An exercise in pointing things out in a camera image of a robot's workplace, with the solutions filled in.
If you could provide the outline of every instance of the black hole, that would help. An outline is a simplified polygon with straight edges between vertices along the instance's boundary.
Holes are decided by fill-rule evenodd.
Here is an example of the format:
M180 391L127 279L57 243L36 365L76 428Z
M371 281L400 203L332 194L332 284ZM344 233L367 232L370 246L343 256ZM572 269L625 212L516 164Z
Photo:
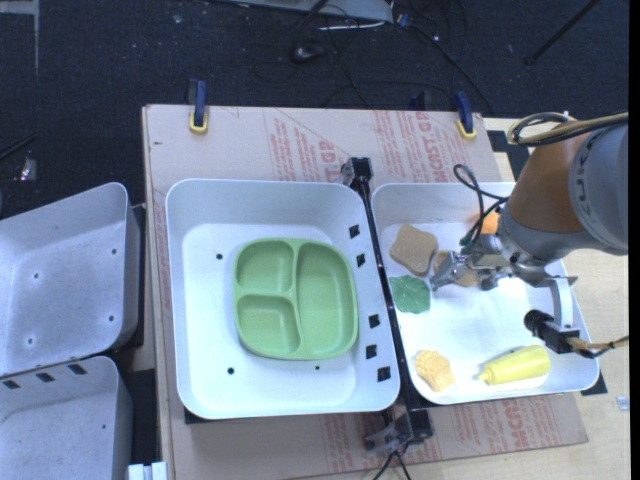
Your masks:
M42 382L53 382L56 380L48 373L36 373L36 377L38 377Z
M378 355L377 345L367 345L366 352L367 352L367 359L376 357Z
M378 382L382 382L383 380L387 380L391 378L391 368L388 366L383 366L382 368L378 368Z
M85 370L79 364L70 364L70 365L67 366L67 368L69 368L69 370L71 370L76 375L86 375L87 374L87 370Z

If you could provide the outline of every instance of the black floor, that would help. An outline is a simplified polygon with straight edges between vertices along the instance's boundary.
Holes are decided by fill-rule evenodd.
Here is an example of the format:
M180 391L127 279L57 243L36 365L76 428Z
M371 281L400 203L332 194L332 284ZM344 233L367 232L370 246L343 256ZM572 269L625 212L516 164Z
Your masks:
M354 22L201 0L37 0L36 19L3 8L16 1L33 0L0 0L3 217L108 181L142 202L141 108L184 103L191 78L211 105L402 110L424 91L453 110L462 90L485 116L628 108L629 0L597 2L533 66L591 0L397 0L408 27L333 32L317 29ZM302 37L326 53L297 66Z

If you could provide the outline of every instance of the black mouse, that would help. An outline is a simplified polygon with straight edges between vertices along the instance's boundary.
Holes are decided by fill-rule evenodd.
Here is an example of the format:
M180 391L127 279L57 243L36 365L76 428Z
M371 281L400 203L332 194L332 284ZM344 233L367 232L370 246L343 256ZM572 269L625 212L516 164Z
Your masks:
M297 41L289 51L289 58L294 64L304 64L316 59L326 52L322 43L315 37L308 37Z

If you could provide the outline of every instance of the white tray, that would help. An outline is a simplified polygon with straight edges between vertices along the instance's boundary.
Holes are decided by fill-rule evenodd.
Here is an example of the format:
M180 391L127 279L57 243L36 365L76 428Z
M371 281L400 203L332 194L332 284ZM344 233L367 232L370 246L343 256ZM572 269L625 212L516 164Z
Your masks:
M0 377L126 343L139 262L139 225L119 183L1 220Z
M329 183L192 179L171 188L166 208L177 385L189 411L226 419L378 411L394 403L400 381L393 338L364 205L354 191ZM266 358L238 338L235 253L252 240L284 237L326 242L349 261L359 330L341 356Z
M0 476L122 480L133 406L106 357L0 380Z
M509 195L513 183L486 183L487 192ZM485 207L494 200L485 199ZM410 275L389 255L402 224L433 233L441 250L460 250L459 241L475 222L478 201L474 191L462 184L389 184L372 196L372 209L388 277ZM548 268L564 275L560 261ZM573 322L581 337L588 338L578 304L574 300ZM553 314L551 292L532 288L518 279L504 279L497 288L482 291L446 285L431 296L431 309L421 314L396 311L404 352L416 390L437 404L455 404L527 395L579 391L591 387L599 376L596 359L578 354L556 354L547 349L551 371L544 377L490 386L474 377L482 364L513 349L543 344L524 327L530 309ZM447 357L456 383L434 392L416 372L414 359L422 349L432 349Z

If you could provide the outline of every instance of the green divided plate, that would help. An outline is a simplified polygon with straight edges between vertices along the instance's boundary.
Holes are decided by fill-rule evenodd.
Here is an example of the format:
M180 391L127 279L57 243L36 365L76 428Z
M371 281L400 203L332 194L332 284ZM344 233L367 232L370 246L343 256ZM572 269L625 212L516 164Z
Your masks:
M233 284L238 336L255 354L328 359L355 342L353 275L331 245L289 238L249 242L236 256Z

